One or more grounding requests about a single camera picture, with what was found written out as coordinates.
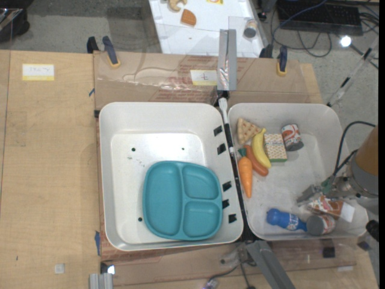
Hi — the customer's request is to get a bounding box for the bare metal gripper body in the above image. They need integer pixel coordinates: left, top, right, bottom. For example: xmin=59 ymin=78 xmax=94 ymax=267
xmin=313 ymin=175 xmax=356 ymax=199

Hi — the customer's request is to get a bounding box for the white plastic tray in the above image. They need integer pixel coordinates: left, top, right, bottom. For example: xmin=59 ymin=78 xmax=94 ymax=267
xmin=227 ymin=102 xmax=370 ymax=241
xmin=98 ymin=101 xmax=245 ymax=252

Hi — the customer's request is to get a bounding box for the orange and white packet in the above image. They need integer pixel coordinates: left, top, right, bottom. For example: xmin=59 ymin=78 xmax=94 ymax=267
xmin=306 ymin=194 xmax=356 ymax=223

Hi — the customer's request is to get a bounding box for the orange can with grey lid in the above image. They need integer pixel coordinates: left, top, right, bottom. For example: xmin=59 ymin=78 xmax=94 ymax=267
xmin=306 ymin=213 xmax=336 ymax=237

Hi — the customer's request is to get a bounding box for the blue bottle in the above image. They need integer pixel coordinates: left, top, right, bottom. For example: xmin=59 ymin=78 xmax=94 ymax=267
xmin=266 ymin=208 xmax=308 ymax=232

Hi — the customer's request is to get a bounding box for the orange-red sausage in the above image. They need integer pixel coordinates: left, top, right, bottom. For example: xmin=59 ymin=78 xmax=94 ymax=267
xmin=243 ymin=144 xmax=270 ymax=178

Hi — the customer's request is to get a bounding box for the white and yellow carton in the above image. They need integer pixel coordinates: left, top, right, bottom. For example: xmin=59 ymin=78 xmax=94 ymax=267
xmin=263 ymin=133 xmax=288 ymax=163

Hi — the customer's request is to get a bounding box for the orange and white can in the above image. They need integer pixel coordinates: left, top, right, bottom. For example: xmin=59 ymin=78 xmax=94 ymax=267
xmin=280 ymin=123 xmax=304 ymax=152

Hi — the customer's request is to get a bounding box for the orange carrot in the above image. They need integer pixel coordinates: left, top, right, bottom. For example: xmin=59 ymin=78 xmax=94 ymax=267
xmin=237 ymin=148 xmax=253 ymax=199

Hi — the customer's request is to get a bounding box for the yellow banana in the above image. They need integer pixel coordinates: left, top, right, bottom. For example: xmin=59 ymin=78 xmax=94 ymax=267
xmin=250 ymin=128 xmax=272 ymax=169

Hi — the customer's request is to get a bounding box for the tan pizza slice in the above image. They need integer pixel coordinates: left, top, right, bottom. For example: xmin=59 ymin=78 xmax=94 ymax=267
xmin=236 ymin=117 xmax=263 ymax=146

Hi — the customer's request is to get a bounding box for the thin black and white rod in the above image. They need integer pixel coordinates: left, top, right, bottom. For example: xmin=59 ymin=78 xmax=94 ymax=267
xmin=218 ymin=97 xmax=251 ymax=241

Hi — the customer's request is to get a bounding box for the brown cardboard board red print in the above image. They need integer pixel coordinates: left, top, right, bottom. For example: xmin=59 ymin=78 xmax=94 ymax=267
xmin=93 ymin=50 xmax=358 ymax=286

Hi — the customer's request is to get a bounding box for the blue divided plate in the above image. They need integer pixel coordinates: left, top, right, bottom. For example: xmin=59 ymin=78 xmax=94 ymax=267
xmin=142 ymin=160 xmax=224 ymax=241

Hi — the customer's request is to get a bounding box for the black keyboard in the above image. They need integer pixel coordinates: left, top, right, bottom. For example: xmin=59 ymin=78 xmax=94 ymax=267
xmin=276 ymin=0 xmax=364 ymax=36

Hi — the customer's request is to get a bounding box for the small can with grey lid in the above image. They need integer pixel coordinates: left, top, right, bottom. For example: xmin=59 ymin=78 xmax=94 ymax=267
xmin=242 ymin=19 xmax=259 ymax=39

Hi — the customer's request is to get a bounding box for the orange bread slice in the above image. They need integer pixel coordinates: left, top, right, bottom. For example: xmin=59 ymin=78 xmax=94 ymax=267
xmin=180 ymin=8 xmax=197 ymax=28

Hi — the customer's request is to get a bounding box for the beige croissant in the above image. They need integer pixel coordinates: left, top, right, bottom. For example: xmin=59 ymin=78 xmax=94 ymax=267
xmin=167 ymin=0 xmax=188 ymax=13

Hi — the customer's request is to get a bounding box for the black cylinder on white bracket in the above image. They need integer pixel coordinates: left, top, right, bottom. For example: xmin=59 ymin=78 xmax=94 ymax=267
xmin=357 ymin=196 xmax=379 ymax=243

